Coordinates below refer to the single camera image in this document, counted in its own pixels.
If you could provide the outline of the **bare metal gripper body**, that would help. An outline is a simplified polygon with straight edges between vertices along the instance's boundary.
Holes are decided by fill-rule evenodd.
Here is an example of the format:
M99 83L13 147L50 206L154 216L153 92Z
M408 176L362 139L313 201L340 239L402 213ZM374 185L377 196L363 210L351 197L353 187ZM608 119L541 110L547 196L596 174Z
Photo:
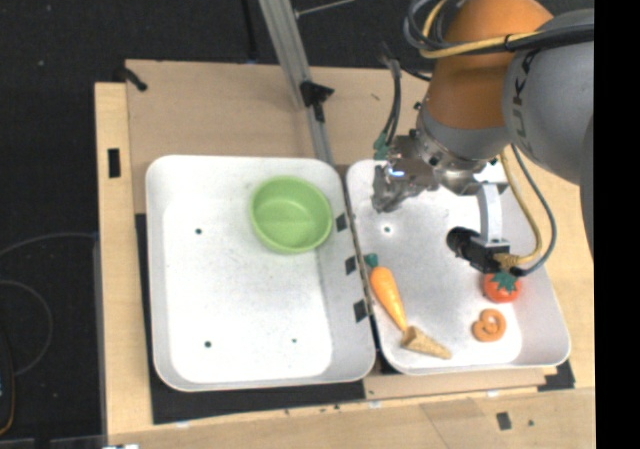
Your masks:
M430 136L396 136L380 171L392 180L405 182L404 197L444 187L456 195L474 195L475 178L488 164L486 159L468 160L451 153Z

